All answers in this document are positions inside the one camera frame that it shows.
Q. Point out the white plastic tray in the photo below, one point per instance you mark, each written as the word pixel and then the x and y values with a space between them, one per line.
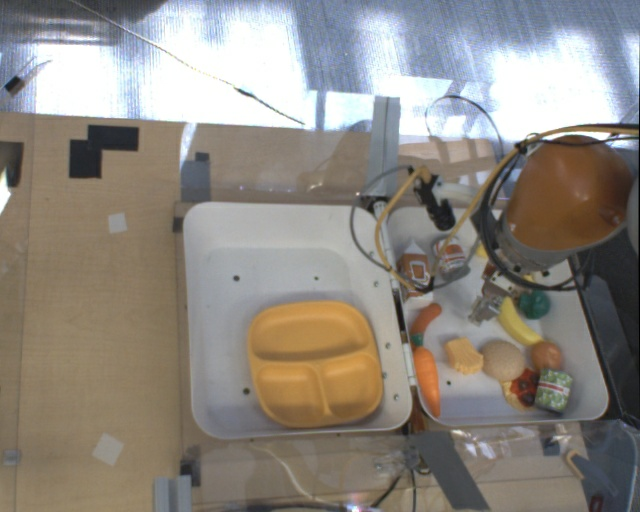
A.
pixel 280 250
pixel 465 400

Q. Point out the brown and white carton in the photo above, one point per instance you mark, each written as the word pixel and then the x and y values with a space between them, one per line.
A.
pixel 414 267

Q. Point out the pale wood board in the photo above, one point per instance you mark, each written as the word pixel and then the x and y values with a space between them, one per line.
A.
pixel 95 320

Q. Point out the orange divided plate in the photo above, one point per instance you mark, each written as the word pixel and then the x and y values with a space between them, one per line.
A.
pixel 315 362

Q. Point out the pizza slice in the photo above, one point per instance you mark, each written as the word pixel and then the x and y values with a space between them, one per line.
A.
pixel 521 390

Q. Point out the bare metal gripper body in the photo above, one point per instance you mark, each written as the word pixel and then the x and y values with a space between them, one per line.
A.
pixel 500 286

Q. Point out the orange sausage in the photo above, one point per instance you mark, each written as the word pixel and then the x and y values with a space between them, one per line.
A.
pixel 426 318

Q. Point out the green broccoli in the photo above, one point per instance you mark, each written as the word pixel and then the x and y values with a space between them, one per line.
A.
pixel 535 305

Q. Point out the orange carrot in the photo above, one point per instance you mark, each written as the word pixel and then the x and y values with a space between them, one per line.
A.
pixel 428 375

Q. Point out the green and white packet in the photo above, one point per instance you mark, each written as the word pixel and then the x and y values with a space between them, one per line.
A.
pixel 553 391

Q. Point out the black cylinder on white bracket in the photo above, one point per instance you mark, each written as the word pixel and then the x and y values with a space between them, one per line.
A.
pixel 440 207

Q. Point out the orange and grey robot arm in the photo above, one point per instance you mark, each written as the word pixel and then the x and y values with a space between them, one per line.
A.
pixel 570 195

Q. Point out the yellow biscuit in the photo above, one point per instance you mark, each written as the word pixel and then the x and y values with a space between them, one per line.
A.
pixel 464 356

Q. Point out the yellow banana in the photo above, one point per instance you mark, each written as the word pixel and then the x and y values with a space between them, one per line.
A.
pixel 517 327

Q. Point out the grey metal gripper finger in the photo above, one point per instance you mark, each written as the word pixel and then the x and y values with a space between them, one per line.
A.
pixel 477 311
pixel 493 309

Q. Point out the beige bread roll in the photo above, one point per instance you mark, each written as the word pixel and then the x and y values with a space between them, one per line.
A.
pixel 502 360

